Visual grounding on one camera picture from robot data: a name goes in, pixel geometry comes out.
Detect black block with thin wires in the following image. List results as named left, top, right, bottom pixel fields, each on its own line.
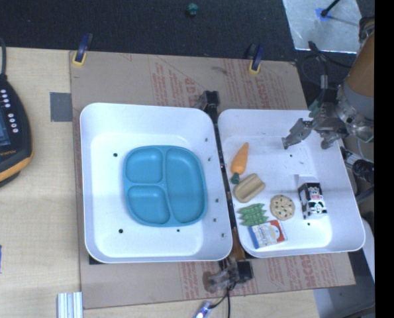
left=202, top=259, right=254, bottom=293
left=197, top=90, right=221, bottom=113

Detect blue divided plate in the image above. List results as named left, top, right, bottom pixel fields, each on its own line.
left=122, top=144, right=209, bottom=228

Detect brown cardboard board red print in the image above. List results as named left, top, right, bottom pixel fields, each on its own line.
left=68, top=49, right=357, bottom=310

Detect white plastic tray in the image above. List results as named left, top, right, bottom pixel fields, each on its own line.
left=79, top=101, right=234, bottom=265
left=216, top=108, right=367, bottom=259

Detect tan chocolate chip biscuit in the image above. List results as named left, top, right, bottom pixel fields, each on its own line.
left=269, top=194, right=296, bottom=221

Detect thin black and white rod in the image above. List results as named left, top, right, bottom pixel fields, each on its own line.
left=208, top=103, right=244, bottom=262

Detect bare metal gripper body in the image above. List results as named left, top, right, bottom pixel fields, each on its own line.
left=311, top=105, right=375, bottom=142

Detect orange carrot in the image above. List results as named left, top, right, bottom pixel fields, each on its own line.
left=230, top=141, right=250, bottom=184

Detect black and white cow carton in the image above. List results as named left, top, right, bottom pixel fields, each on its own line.
left=297, top=182, right=328, bottom=221

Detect green pea pods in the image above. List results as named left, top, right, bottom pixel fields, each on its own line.
left=237, top=202, right=270, bottom=227

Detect white blue and red packet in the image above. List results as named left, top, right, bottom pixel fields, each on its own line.
left=248, top=219, right=289, bottom=250

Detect tan bread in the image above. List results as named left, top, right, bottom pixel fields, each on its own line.
left=232, top=173, right=267, bottom=204

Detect black cylinder on white bracket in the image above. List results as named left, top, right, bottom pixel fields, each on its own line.
left=340, top=146, right=375, bottom=182

